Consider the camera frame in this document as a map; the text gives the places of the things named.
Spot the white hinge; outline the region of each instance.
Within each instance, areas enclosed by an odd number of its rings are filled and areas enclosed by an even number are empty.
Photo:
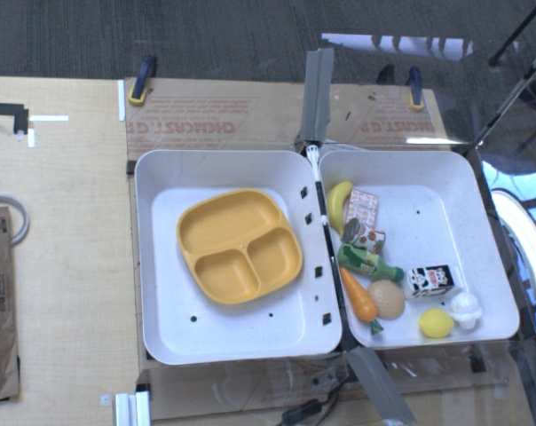
[[[114,396],[114,426],[151,426],[150,393],[118,393]]]

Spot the metal ring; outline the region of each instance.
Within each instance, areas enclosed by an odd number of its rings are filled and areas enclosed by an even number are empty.
[[[18,243],[20,243],[20,241],[22,241],[24,237],[26,236],[26,234],[28,233],[28,229],[29,229],[28,212],[26,211],[26,208],[23,206],[23,204],[20,201],[18,201],[18,199],[16,199],[15,197],[11,195],[0,194],[0,203],[12,205],[23,216],[23,225],[21,226],[20,231],[12,237],[11,244],[12,246],[15,246]]]

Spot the white plastic tray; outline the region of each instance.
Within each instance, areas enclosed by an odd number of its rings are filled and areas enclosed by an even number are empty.
[[[483,317],[472,330],[455,324],[447,338],[429,339],[418,319],[430,307],[449,310],[444,297],[406,300],[397,319],[379,319],[384,331],[370,327],[348,307],[352,333],[368,347],[391,348],[473,342],[511,337],[518,309],[502,266],[477,181],[469,163],[452,152],[335,151],[322,156],[320,172],[328,191],[343,180],[378,197],[375,228],[386,233],[381,255],[403,269],[434,264],[457,266],[458,280],[477,297]],[[341,244],[335,231],[335,251]],[[357,275],[363,286],[370,279]]]
[[[142,323],[154,358],[179,365],[317,355],[336,347],[342,327],[333,274],[311,167],[302,156],[159,150],[140,158],[135,178]],[[177,220],[196,203],[242,187],[259,188],[278,203],[299,240],[303,268],[284,288],[224,306],[207,298],[189,272]]]

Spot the small box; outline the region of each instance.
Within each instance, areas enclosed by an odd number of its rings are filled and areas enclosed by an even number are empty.
[[[448,265],[407,270],[403,281],[406,299],[444,295],[453,288],[455,288],[455,280]]]
[[[374,227],[377,207],[378,199],[374,194],[364,193],[359,189],[353,188],[349,199],[349,208],[347,208],[347,219],[345,219],[345,223],[348,223],[355,217],[361,224]]]

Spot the yellow divided plate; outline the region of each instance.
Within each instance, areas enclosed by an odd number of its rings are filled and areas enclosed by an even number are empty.
[[[281,288],[303,263],[280,207],[253,188],[187,209],[177,222],[177,241],[203,292],[221,304],[244,303]]]

